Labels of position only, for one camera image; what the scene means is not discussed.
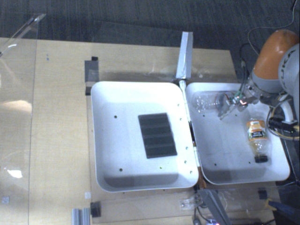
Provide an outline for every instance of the clear acrylic panel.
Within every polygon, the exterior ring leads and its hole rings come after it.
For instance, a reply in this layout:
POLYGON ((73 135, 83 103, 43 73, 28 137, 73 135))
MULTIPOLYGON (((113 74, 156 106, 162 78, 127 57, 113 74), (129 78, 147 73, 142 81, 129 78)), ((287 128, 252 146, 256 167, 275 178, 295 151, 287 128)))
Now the clear acrylic panel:
MULTIPOLYGON (((99 80, 174 82, 181 36, 180 30, 94 21, 92 41, 106 46, 92 51, 99 58, 99 80)), ((197 50, 188 83, 237 82, 229 51, 197 50)))
POLYGON ((31 118, 38 15, 5 14, 0 27, 0 220, 28 224, 31 118))

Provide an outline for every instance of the black cable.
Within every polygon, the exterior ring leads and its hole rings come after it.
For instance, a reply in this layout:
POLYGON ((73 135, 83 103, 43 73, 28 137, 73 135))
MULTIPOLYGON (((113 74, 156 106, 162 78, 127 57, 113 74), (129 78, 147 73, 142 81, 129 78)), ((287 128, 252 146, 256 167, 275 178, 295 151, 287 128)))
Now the black cable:
POLYGON ((199 215, 200 215, 206 222, 211 223, 211 221, 209 221, 207 218, 203 217, 203 215, 202 215, 201 212, 200 212, 199 207, 195 208, 195 210, 196 210, 196 209, 198 210, 199 215))
MULTIPOLYGON (((244 46, 247 46, 247 45, 250 45, 250 43, 244 43, 240 46, 240 50, 239 50, 240 60, 242 59, 242 49, 244 46)), ((258 53, 261 52, 257 46, 253 45, 253 47, 257 49, 258 53)))
MULTIPOLYGON (((246 82, 247 82, 247 78, 248 78, 248 69, 247 69, 247 66, 246 66, 246 62, 245 60, 243 59, 243 56, 242 56, 242 50, 243 50, 243 47, 247 46, 247 45, 250 45, 250 43, 244 43, 240 46, 240 49, 239 49, 239 56, 240 56, 240 63, 241 63, 241 66, 242 66, 242 83, 240 85, 240 89, 239 91, 244 91, 243 87, 246 88, 246 82)), ((253 45, 257 51, 260 53, 260 50, 258 47, 256 47, 255 45, 253 45)))
POLYGON ((274 221, 275 221, 275 219, 272 219, 272 220, 270 220, 270 221, 268 221, 268 222, 266 222, 266 223, 264 223, 262 225, 267 225, 267 224, 270 224, 271 222, 274 222, 274 221))

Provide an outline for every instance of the black rubber pad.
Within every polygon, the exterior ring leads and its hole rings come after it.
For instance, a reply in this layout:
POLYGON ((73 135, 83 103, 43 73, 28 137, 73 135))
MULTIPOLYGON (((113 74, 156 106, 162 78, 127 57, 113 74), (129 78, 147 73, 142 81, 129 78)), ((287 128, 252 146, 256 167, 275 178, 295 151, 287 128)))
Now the black rubber pad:
POLYGON ((177 155, 166 113, 139 115, 138 118, 147 158, 177 155))
POLYGON ((267 156, 255 156, 254 158, 256 163, 266 163, 268 161, 267 156))

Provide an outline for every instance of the bottle label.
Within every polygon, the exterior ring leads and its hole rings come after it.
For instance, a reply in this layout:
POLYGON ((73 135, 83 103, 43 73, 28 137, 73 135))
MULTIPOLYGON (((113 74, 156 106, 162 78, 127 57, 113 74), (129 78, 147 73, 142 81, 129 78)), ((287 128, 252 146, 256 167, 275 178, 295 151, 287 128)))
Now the bottle label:
POLYGON ((248 140, 267 139, 265 124, 263 120, 252 120, 247 122, 248 140))

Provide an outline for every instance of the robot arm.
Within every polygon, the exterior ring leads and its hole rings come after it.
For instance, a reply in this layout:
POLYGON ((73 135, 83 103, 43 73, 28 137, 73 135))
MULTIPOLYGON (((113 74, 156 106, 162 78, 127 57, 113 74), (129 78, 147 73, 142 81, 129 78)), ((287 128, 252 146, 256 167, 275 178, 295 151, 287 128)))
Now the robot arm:
POLYGON ((219 117, 222 119, 233 108, 242 111, 260 100, 273 108, 280 105, 285 123, 292 124, 295 121, 289 103, 278 100, 284 91, 293 96, 299 121, 299 37, 289 30, 278 30, 264 44, 244 89, 228 101, 219 117))

